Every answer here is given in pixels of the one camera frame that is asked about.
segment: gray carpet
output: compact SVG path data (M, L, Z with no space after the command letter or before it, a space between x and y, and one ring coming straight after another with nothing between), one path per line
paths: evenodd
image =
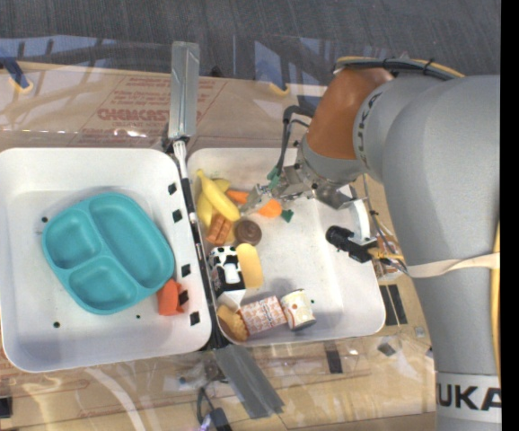
M194 41L202 74L216 68L237 78L257 75L259 41L325 83L334 58L345 55L409 54L466 75L498 74L500 14L501 0L0 0L0 39L65 34L164 47ZM313 58L299 38L329 42L327 57ZM140 67L162 69L150 52L137 56ZM72 61L50 54L37 60Z

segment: can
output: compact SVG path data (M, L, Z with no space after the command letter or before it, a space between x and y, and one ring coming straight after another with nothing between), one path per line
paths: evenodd
M233 234L239 244L247 242L257 246L261 241L261 228L250 219L240 220L233 228Z
M238 313L250 335L286 324L286 316L275 295L245 304Z
M295 289L294 292L281 297L279 301L284 309L289 329L297 331L315 324L312 305L303 289Z

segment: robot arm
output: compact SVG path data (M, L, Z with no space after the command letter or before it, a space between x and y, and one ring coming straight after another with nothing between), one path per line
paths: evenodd
M343 66L271 195L342 208L353 199L339 189L367 173L385 188L409 269L496 251L499 77L437 69L393 78L373 63ZM414 279L433 343L439 431L501 429L498 287L492 304L489 274Z

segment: teal divided plate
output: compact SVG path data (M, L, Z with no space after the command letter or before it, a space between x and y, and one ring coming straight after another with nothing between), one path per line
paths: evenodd
M85 310L112 314L155 293L172 277L162 232L132 198L102 193L47 223L42 248L68 293Z

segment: yellow banana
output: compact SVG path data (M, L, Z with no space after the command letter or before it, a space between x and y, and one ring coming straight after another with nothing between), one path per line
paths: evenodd
M232 200L201 169L196 171L196 175L202 182L202 192L217 212L232 222L238 220L240 218L240 209Z
M222 192L226 192L230 188L230 181L226 179L215 179L214 184L222 190ZM204 191L202 190L198 196L198 203L196 204L196 213L198 214L198 219L204 224L206 228L212 224L212 216L214 215L214 207L212 203L209 202L206 195L204 195Z

